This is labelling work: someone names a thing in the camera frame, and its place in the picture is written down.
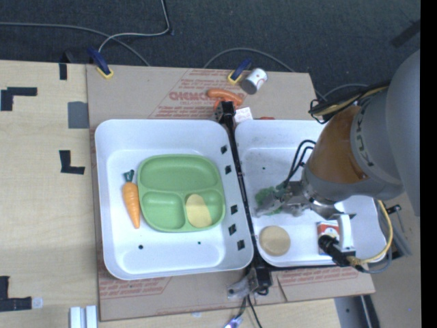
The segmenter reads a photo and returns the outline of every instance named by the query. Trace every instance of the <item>black tape mark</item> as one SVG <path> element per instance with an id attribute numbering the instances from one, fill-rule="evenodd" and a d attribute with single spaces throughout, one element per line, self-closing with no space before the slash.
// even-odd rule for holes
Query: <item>black tape mark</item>
<path id="1" fill-rule="evenodd" d="M 85 167 L 72 167 L 71 166 L 71 151 L 60 150 L 59 156 L 61 158 L 61 172 L 66 174 L 79 174 L 85 173 Z"/>
<path id="2" fill-rule="evenodd" d="M 37 87 L 8 87 L 1 90 L 0 111 L 11 111 L 14 104 L 14 96 L 36 96 Z"/>
<path id="3" fill-rule="evenodd" d="M 244 249 L 244 247 L 246 247 L 246 245 L 244 244 L 244 239 L 242 239 L 241 241 L 237 242 L 238 250 Z"/>
<path id="4" fill-rule="evenodd" d="M 0 276 L 0 312 L 30 310 L 32 298 L 9 298 L 9 276 Z"/>
<path id="5" fill-rule="evenodd" d="M 59 64 L 59 80 L 67 80 L 67 65 L 65 63 Z"/>
<path id="6" fill-rule="evenodd" d="M 37 87 L 8 87 L 6 91 L 12 96 L 36 96 L 38 94 Z"/>
<path id="7" fill-rule="evenodd" d="M 9 95 L 6 90 L 1 90 L 0 95 L 0 111 L 11 111 L 14 97 Z"/>
<path id="8" fill-rule="evenodd" d="M 405 29 L 402 33 L 400 33 L 396 38 L 393 38 L 390 43 L 398 48 L 404 45 L 409 39 L 411 39 L 413 36 L 415 36 L 417 33 L 419 33 L 421 30 L 421 20 L 417 20 L 411 26 L 409 26 L 407 29 Z"/>

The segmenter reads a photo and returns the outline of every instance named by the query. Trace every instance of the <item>green divided tray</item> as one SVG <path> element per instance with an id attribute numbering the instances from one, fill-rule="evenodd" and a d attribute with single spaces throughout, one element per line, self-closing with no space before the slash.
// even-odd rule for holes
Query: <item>green divided tray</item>
<path id="1" fill-rule="evenodd" d="M 156 230 L 207 230 L 219 224 L 225 216 L 225 193 L 220 173 L 216 165 L 203 156 L 152 156 L 140 164 L 137 184 L 144 219 Z M 200 195 L 203 199 L 209 212 L 208 225 L 196 227 L 190 222 L 193 222 L 193 216 L 188 219 L 186 201 L 191 195 Z"/>

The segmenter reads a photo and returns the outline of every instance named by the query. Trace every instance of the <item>tan round cookie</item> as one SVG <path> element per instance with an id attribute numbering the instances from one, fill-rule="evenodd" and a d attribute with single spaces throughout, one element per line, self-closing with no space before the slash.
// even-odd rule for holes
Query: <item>tan round cookie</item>
<path id="1" fill-rule="evenodd" d="M 279 226 L 268 226 L 259 234 L 261 248 L 271 256 L 281 256 L 287 253 L 292 241 L 287 231 Z"/>

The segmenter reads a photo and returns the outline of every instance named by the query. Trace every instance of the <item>black wire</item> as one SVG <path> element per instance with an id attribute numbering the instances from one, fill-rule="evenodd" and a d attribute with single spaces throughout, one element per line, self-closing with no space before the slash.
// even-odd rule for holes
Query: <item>black wire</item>
<path id="1" fill-rule="evenodd" d="M 313 149 L 313 147 L 311 147 L 311 146 L 307 146 L 307 147 L 305 147 L 305 149 L 304 149 L 302 155 L 300 156 L 300 158 L 299 158 L 299 160 L 298 160 L 298 156 L 299 156 L 300 149 L 301 149 L 302 146 L 305 145 L 305 144 L 313 144 L 313 145 L 315 145 L 315 142 L 314 142 L 313 140 L 310 140 L 310 139 L 305 139 L 305 140 L 303 140 L 303 141 L 299 144 L 298 149 L 297 149 L 297 151 L 296 151 L 296 153 L 295 153 L 295 155 L 294 155 L 294 159 L 293 159 L 292 167 L 290 168 L 290 172 L 288 173 L 287 178 L 282 182 L 282 185 L 283 185 L 284 188 L 286 188 L 286 186 L 288 185 L 288 182 L 291 180 L 291 178 L 293 177 L 293 175 L 297 172 L 298 168 L 299 168 L 300 165 L 302 164 L 303 159 L 304 159 L 304 157 L 305 157 L 305 153 L 307 152 L 307 150 L 312 150 L 312 149 Z"/>
<path id="2" fill-rule="evenodd" d="M 244 314 L 244 311 L 246 310 L 246 297 L 244 297 L 243 302 L 241 303 L 240 310 L 238 311 L 237 315 L 234 318 L 241 317 Z"/>
<path id="3" fill-rule="evenodd" d="M 318 99 L 314 99 L 310 102 L 309 104 L 309 113 L 311 114 L 311 117 L 313 117 L 313 119 L 318 122 L 319 124 L 326 124 L 328 120 L 320 120 L 319 118 L 317 118 L 314 114 L 313 114 L 313 108 L 314 108 L 314 103 L 319 103 L 320 101 Z"/>
<path id="4" fill-rule="evenodd" d="M 356 100 L 359 100 L 364 95 L 366 95 L 368 92 L 370 92 L 372 90 L 375 90 L 375 89 L 378 89 L 380 87 L 387 87 L 389 85 L 390 85 L 390 81 L 381 81 L 380 83 L 376 83 L 376 84 L 370 85 L 370 86 L 365 87 L 363 89 L 359 89 L 359 90 L 355 90 L 353 92 L 349 92 L 349 93 L 343 95 L 341 98 L 338 98 L 337 100 L 326 101 L 326 102 L 323 102 L 323 103 L 319 103 L 318 105 L 316 105 L 314 107 L 311 107 L 310 110 L 309 110 L 309 114 L 317 115 L 317 112 L 320 112 L 320 111 L 322 111 L 324 109 L 327 109 L 327 108 L 329 108 L 332 105 L 338 105 L 339 103 L 342 103 L 344 101 L 350 100 L 351 98 L 354 98 L 355 96 L 358 96 L 356 98 Z M 352 105 L 352 103 L 353 102 L 351 102 L 349 105 L 347 105 L 346 107 L 341 108 L 338 111 L 342 111 L 345 108 L 348 108 L 350 105 Z"/>
<path id="5" fill-rule="evenodd" d="M 257 313 L 255 312 L 255 308 L 252 305 L 251 297 L 249 295 L 247 296 L 247 301 L 249 302 L 249 305 L 251 306 L 251 309 L 252 309 L 253 315 L 255 317 L 255 320 L 257 321 L 258 327 L 262 328 L 261 323 L 258 319 Z"/>

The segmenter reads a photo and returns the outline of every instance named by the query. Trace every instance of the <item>orange toy sausage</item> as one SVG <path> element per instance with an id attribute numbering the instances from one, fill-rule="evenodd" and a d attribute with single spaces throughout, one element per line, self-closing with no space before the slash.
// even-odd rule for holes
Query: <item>orange toy sausage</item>
<path id="1" fill-rule="evenodd" d="M 236 106 L 243 103 L 243 99 L 239 95 L 223 89 L 209 89 L 206 94 L 210 98 L 226 98 L 226 100 L 234 102 Z"/>
<path id="2" fill-rule="evenodd" d="M 132 182 L 133 177 L 133 170 L 130 170 L 124 174 L 126 183 L 123 185 L 122 193 L 129 217 L 132 220 L 134 227 L 139 228 L 139 215 L 141 212 L 141 207 L 139 205 L 138 186 Z"/>

